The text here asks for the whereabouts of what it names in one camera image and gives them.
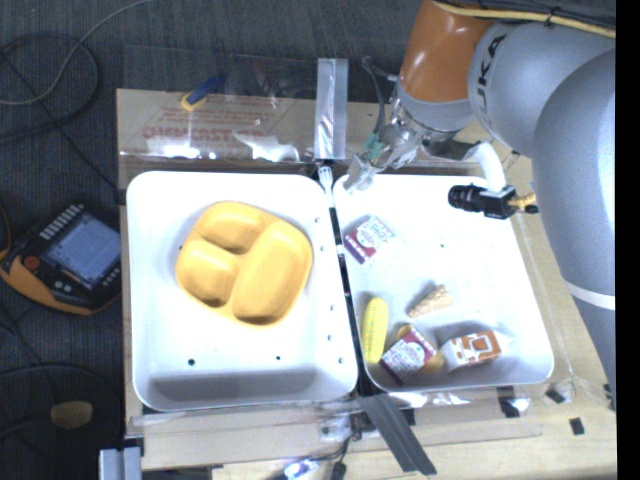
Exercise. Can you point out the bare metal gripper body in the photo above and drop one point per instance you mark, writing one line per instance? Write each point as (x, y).
(395, 143)

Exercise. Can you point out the brown cardboard board red print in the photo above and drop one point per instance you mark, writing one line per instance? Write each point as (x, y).
(210, 128)

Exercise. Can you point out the yellow divided plate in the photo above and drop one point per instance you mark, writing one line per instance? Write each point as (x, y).
(270, 273)

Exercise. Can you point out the red and white carton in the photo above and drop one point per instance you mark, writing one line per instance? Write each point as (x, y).
(369, 238)
(406, 355)

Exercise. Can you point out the orange and white carton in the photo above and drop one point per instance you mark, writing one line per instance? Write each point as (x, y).
(472, 350)

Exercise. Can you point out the white plastic tray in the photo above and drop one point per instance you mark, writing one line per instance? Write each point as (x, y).
(165, 328)
(480, 263)

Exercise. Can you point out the yellow corn cob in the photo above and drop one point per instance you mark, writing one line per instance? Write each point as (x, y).
(375, 325)

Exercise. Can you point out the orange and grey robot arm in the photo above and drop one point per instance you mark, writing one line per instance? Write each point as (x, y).
(560, 118)

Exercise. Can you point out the tan ice cream cone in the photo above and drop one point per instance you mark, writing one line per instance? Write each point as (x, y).
(431, 302)

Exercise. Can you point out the black cylinder on white bracket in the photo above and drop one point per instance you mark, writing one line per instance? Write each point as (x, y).
(477, 199)

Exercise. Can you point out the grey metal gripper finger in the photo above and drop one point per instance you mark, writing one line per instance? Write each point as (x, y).
(351, 178)
(367, 175)

